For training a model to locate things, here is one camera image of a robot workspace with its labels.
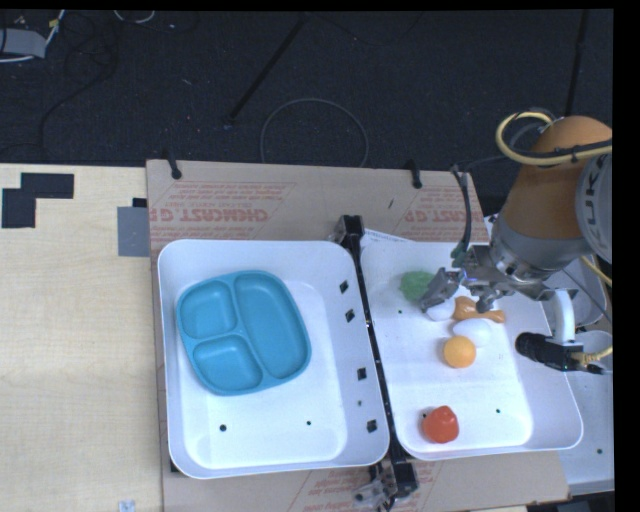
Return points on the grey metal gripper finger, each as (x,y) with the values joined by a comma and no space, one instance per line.
(440,290)
(486,302)

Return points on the white plastic tray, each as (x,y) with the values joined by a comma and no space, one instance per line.
(480,395)
(280,430)

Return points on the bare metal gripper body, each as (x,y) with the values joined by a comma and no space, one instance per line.
(487,272)

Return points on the orange toy orange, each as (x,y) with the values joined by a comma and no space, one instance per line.
(459,352)

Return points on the red toy pepper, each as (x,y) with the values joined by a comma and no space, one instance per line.
(440,425)

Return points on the black cylinder on white bracket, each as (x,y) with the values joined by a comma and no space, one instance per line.
(542,349)

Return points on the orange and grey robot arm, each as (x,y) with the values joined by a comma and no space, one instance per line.
(545,200)

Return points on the green toy lettuce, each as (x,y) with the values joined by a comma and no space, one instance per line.
(414,286)

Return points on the brown cardboard board red print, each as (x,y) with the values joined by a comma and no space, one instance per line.
(300,210)

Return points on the blue divided plate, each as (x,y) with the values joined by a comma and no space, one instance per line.
(245,332)

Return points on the orange toy chicken drumstick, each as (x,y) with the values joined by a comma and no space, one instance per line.
(467,310)

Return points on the white toy egg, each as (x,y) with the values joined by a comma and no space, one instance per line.
(475,332)
(442,312)

